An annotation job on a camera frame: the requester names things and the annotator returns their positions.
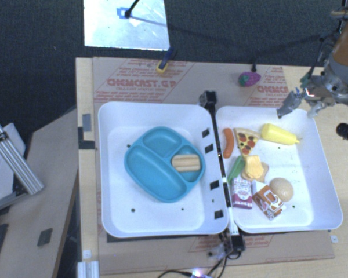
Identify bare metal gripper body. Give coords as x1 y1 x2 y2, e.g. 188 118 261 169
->
302 74 348 107

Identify yellow mustard bottle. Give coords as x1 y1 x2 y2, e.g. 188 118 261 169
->
260 122 302 147

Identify purple grapes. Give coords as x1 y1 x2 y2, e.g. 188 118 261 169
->
238 71 262 87

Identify pizza slice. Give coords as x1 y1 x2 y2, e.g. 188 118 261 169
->
233 127 262 158

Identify tan biscuit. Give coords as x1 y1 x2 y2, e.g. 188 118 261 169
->
241 161 270 184

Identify yellow fries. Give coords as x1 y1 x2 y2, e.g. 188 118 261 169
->
244 155 264 181

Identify orange sausage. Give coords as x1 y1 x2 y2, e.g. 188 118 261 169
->
222 127 235 159

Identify white plastic tray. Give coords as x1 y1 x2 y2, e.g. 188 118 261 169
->
97 101 230 239
215 105 344 235

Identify green pea pod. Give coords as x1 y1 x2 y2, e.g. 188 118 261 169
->
226 155 247 184

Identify tan bread roll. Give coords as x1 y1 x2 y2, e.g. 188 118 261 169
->
269 177 295 203

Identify thin black and white rod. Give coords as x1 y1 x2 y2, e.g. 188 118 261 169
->
208 105 238 235

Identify orange and white carton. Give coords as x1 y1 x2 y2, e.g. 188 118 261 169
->
251 184 287 221

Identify pink and white carton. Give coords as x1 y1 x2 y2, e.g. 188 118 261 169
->
231 177 254 210

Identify tan hot dog bun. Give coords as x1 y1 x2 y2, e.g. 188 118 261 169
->
171 153 202 173

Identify brown cardboard board red print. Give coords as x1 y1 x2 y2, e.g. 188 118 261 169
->
91 57 336 275

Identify blue divided plate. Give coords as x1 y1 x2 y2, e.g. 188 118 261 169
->
123 126 206 204

